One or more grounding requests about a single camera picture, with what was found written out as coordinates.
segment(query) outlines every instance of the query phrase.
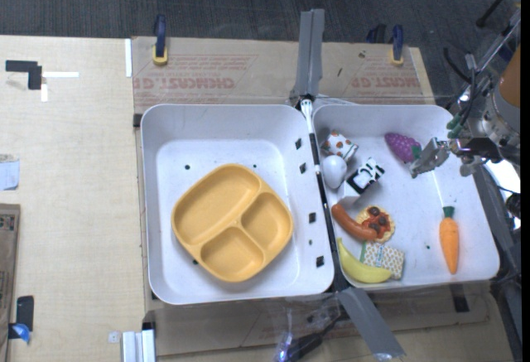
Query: banana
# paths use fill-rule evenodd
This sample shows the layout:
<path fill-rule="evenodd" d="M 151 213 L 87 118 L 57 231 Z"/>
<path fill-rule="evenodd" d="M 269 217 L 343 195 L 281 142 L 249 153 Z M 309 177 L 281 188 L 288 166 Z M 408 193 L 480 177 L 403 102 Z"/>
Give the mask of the banana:
<path fill-rule="evenodd" d="M 374 284 L 387 281 L 392 275 L 388 269 L 368 266 L 362 263 L 342 244 L 342 238 L 337 239 L 337 244 L 339 245 L 340 265 L 344 272 L 355 281 Z"/>

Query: yellow plate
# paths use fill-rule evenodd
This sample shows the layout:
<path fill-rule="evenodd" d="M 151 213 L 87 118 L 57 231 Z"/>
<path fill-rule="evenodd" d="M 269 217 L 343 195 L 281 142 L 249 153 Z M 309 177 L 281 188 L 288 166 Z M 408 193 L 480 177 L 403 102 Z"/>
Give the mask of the yellow plate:
<path fill-rule="evenodd" d="M 206 270 L 227 282 L 262 271 L 292 236 L 292 215 L 255 172 L 237 164 L 214 169 L 173 206 L 171 227 Z"/>

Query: egg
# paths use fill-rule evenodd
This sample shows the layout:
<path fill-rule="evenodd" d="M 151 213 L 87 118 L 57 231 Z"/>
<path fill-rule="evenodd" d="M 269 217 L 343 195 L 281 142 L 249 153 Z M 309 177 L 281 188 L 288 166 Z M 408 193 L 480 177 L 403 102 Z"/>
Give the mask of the egg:
<path fill-rule="evenodd" d="M 348 166 L 342 157 L 335 154 L 326 157 L 322 162 L 325 184 L 332 189 L 339 188 L 346 177 L 347 169 Z"/>

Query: white tray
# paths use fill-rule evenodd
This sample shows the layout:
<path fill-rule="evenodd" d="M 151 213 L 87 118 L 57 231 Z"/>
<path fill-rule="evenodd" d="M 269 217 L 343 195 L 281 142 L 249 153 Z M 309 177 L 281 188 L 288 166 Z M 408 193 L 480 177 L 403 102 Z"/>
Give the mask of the white tray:
<path fill-rule="evenodd" d="M 337 129 L 359 145 L 349 161 L 349 172 L 373 157 L 385 170 L 355 204 L 350 216 L 368 205 L 379 205 L 396 223 L 388 246 L 406 254 L 402 278 L 379 284 L 363 284 L 346 277 L 356 287 L 371 290 L 429 286 L 447 282 L 487 280 L 499 270 L 499 253 L 484 214 L 472 176 L 460 175 L 460 159 L 450 158 L 434 171 L 412 179 L 408 167 L 390 152 L 384 134 L 395 132 L 415 138 L 422 145 L 447 136 L 446 124 L 451 114 L 438 106 L 418 105 L 343 105 L 319 107 L 313 116 L 318 143 L 323 143 L 331 129 Z M 335 191 L 326 187 L 330 207 L 337 202 Z M 443 219 L 442 206 L 455 207 L 454 218 L 460 228 L 460 261 L 456 275 L 451 275 L 439 244 L 438 228 Z M 351 238 L 334 222 L 336 237 L 356 257 L 362 244 Z"/>
<path fill-rule="evenodd" d="M 141 131 L 149 283 L 162 301 L 184 305 L 308 296 L 330 286 L 330 243 L 300 112 L 286 105 L 160 104 L 143 114 Z M 194 264 L 171 230 L 178 198 L 225 163 L 259 174 L 283 199 L 295 224 L 282 252 L 239 283 L 223 282 Z M 324 264 L 317 263 L 320 257 Z"/>

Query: purple grapes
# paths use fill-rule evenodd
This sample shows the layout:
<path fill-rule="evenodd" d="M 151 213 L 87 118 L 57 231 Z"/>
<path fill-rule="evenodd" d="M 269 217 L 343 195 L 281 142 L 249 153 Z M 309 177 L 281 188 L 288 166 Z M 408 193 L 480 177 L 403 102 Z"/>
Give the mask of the purple grapes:
<path fill-rule="evenodd" d="M 405 163 L 414 161 L 412 147 L 421 148 L 422 145 L 414 138 L 406 137 L 399 133 L 385 133 L 384 140 L 387 142 L 394 154 Z"/>

